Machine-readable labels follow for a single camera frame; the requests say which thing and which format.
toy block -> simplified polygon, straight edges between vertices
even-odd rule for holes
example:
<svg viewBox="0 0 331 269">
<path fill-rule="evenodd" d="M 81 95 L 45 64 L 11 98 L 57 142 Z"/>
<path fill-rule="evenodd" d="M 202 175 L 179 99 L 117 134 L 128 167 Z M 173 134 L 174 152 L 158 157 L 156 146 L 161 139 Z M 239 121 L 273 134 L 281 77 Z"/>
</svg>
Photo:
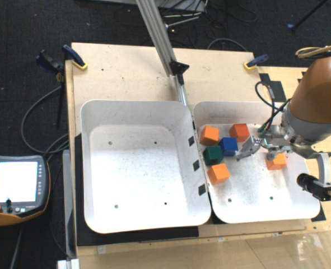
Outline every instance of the toy block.
<svg viewBox="0 0 331 269">
<path fill-rule="evenodd" d="M 245 123 L 235 123 L 230 129 L 231 137 L 236 137 L 237 142 L 244 142 L 250 136 L 248 126 Z"/>
<path fill-rule="evenodd" d="M 219 129 L 211 126 L 205 126 L 201 131 L 199 142 L 206 146 L 215 146 L 219 141 Z"/>
<path fill-rule="evenodd" d="M 273 160 L 268 160 L 266 157 L 265 160 L 267 169 L 269 170 L 282 169 L 286 165 L 286 157 L 285 154 L 282 152 L 277 154 L 277 156 Z"/>
<path fill-rule="evenodd" d="M 219 146 L 208 146 L 203 152 L 206 165 L 218 164 L 222 161 L 223 155 Z"/>
<path fill-rule="evenodd" d="M 239 149 L 235 137 L 223 137 L 219 142 L 219 146 L 223 156 L 234 156 Z"/>
<path fill-rule="evenodd" d="M 208 170 L 208 177 L 212 185 L 227 181 L 230 177 L 226 164 L 216 164 Z"/>
</svg>

black floor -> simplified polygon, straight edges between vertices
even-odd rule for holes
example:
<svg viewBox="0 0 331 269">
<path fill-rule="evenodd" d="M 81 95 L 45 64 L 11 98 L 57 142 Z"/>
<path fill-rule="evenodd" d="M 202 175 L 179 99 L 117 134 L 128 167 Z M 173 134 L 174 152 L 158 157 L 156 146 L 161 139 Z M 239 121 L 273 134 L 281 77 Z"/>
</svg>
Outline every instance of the black floor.
<svg viewBox="0 0 331 269">
<path fill-rule="evenodd" d="M 211 49 L 245 48 L 255 56 L 268 54 L 264 66 L 308 67 L 311 61 L 296 59 L 295 52 L 303 47 L 331 45 L 331 0 L 296 31 L 287 24 L 296 24 L 320 1 L 212 0 L 208 2 L 208 15 L 179 25 L 169 36 L 174 48 L 198 49 L 207 49 L 215 38 L 228 38 L 241 47 L 226 41 Z M 165 21 L 170 24 L 178 20 Z M 22 118 L 34 102 L 59 86 L 54 75 L 36 65 L 35 58 L 46 49 L 62 61 L 61 48 L 71 42 L 151 45 L 137 6 L 75 0 L 0 0 L 0 154 L 34 154 L 22 140 Z M 57 110 L 55 95 L 27 120 L 25 136 L 37 149 L 44 151 L 67 133 L 66 105 L 60 129 L 55 126 Z M 50 161 L 52 181 L 56 183 L 47 212 L 24 224 L 19 268 L 56 268 L 57 260 L 66 258 L 55 241 L 64 249 L 61 164 L 61 154 Z M 10 267 L 19 231 L 19 225 L 0 228 L 0 269 Z"/>
</svg>

black bracket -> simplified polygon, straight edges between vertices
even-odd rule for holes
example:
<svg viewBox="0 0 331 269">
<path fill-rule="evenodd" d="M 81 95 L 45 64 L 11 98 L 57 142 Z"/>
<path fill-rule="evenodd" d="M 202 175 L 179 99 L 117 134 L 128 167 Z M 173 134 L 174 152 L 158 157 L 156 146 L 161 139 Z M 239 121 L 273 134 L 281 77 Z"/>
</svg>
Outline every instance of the black bracket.
<svg viewBox="0 0 331 269">
<path fill-rule="evenodd" d="M 176 61 L 171 61 L 170 62 L 170 68 L 171 71 L 173 72 L 173 75 L 178 77 L 179 84 L 183 85 L 184 84 L 184 77 L 183 73 L 189 68 L 190 66 L 187 64 L 183 64 L 180 62 Z"/>
</svg>

wooden table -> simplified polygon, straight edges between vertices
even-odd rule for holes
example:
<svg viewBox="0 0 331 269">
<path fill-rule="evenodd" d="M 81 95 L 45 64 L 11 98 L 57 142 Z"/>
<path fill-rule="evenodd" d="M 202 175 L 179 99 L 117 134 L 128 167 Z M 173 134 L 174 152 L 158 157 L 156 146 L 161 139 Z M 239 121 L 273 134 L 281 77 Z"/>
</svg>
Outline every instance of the wooden table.
<svg viewBox="0 0 331 269">
<path fill-rule="evenodd" d="M 73 43 L 72 48 L 88 63 L 87 70 L 81 71 L 71 61 L 66 61 L 75 208 L 74 137 L 81 133 L 83 103 L 91 99 L 167 101 L 177 97 L 175 83 L 166 76 L 154 47 Z M 246 71 L 243 64 L 254 58 L 247 52 L 195 49 L 174 49 L 174 52 L 179 62 L 190 65 L 184 73 L 190 110 L 200 101 L 259 101 L 254 86 L 260 81 L 260 73 L 267 73 L 272 81 L 281 81 L 290 98 L 298 85 L 297 79 L 306 71 L 306 68 L 285 67 L 258 67 Z M 331 137 L 315 147 L 318 151 L 331 151 Z M 306 162 L 309 172 L 316 176 L 316 161 Z M 320 263 L 315 261 L 329 264 L 328 268 L 331 268 L 331 202 L 324 202 L 322 206 L 327 218 L 324 221 L 279 220 L 220 225 L 209 221 L 199 226 L 199 238 L 76 247 L 76 255 L 81 268 L 92 269 L 277 268 L 272 265 L 296 266 L 306 262 L 314 266 L 311 268 L 323 268 L 316 267 Z M 313 252 L 316 242 L 322 242 L 320 252 Z M 298 258 L 299 244 L 302 244 L 304 255 Z M 275 257 L 279 254 L 283 254 L 282 259 Z"/>
</svg>

